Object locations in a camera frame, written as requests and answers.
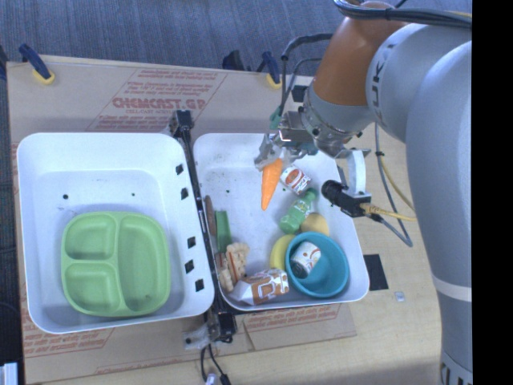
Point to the yellow lemon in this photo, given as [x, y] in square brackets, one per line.
[316, 223]

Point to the green block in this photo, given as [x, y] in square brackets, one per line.
[223, 231]

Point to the thin black rod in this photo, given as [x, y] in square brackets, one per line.
[195, 183]

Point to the white plastic tray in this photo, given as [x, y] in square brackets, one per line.
[240, 199]
[100, 183]

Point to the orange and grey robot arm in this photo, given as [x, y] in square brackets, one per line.
[425, 106]

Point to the green bottle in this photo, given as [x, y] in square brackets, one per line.
[296, 213]

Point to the pale yellow waffle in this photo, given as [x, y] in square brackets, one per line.
[237, 261]

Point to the orange and white carton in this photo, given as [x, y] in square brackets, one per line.
[264, 287]

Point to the pale sandwich with red filling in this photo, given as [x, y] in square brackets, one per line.
[224, 273]

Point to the yellow banana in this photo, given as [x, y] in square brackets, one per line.
[278, 253]

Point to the blue bowl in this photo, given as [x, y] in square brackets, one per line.
[332, 271]

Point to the white and orange can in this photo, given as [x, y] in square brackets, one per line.
[296, 179]

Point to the orange carrot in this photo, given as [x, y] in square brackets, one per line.
[270, 185]

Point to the white can with orange print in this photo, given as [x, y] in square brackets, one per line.
[306, 257]

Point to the green divided plate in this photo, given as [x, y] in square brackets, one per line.
[140, 255]

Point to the black cylinder on white bracket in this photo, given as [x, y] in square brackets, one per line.
[344, 199]

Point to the brown biscuit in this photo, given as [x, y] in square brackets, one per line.
[210, 215]

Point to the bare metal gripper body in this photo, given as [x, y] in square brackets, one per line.
[308, 132]

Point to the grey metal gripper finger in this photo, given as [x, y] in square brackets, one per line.
[266, 152]
[289, 156]

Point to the brown cardboard board red print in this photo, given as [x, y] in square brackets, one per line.
[80, 98]

